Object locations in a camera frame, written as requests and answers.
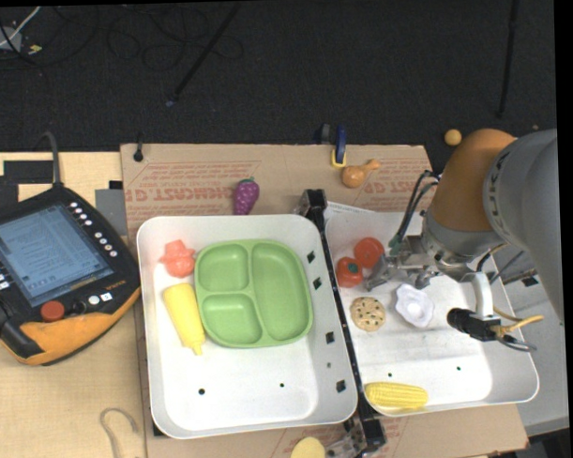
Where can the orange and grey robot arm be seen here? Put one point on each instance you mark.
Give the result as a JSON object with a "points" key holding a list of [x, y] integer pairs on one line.
{"points": [[519, 182]]}

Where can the small yellow ball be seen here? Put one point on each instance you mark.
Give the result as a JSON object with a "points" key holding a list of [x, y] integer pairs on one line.
{"points": [[452, 137]]}

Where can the orange toy figure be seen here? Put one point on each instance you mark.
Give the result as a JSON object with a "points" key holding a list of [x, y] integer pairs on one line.
{"points": [[179, 260]]}

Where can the black cylinder on white bracket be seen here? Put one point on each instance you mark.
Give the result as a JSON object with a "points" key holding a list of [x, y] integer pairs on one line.
{"points": [[473, 322]]}

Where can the purple grapes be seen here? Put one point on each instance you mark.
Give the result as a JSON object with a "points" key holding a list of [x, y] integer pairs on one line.
{"points": [[245, 196]]}

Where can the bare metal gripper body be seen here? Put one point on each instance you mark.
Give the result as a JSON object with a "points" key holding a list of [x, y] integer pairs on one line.
{"points": [[416, 254]]}

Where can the yellow corn cob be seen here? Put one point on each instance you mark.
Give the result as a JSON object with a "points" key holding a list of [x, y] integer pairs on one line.
{"points": [[396, 395]]}

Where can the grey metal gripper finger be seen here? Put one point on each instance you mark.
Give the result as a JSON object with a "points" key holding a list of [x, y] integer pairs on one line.
{"points": [[379, 274], [423, 279]]}

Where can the brown cardboard board red print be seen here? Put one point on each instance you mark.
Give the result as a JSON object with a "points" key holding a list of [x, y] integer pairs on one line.
{"points": [[275, 177]]}

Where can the white fried egg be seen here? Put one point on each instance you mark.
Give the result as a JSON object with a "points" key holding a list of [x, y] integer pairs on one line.
{"points": [[414, 307]]}

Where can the red tomato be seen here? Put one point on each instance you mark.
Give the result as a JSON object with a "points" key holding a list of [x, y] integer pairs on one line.
{"points": [[368, 251]]}

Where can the yellow oval toy food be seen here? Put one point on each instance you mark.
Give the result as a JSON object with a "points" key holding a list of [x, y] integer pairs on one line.
{"points": [[307, 455]]}

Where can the green divided plate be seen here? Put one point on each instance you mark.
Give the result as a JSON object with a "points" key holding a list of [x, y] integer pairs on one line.
{"points": [[253, 292]]}

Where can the brown chocolate chip biscuit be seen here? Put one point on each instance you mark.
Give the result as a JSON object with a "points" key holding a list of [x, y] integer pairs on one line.
{"points": [[367, 314]]}

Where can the brown chicken drumstick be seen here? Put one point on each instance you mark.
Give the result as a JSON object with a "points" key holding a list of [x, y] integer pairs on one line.
{"points": [[355, 175]]}

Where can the yellow squeeze bottle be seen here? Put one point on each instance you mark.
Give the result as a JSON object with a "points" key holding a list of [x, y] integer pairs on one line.
{"points": [[185, 316]]}

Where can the white plastic tray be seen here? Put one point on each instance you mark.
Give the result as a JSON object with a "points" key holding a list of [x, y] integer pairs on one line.
{"points": [[254, 379], [441, 359]]}

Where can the thin black rod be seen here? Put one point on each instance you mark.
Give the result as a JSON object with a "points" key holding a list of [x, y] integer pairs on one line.
{"points": [[342, 310]]}

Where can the red pepper with green stem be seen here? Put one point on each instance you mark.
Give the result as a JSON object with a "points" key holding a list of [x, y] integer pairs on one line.
{"points": [[348, 274]]}

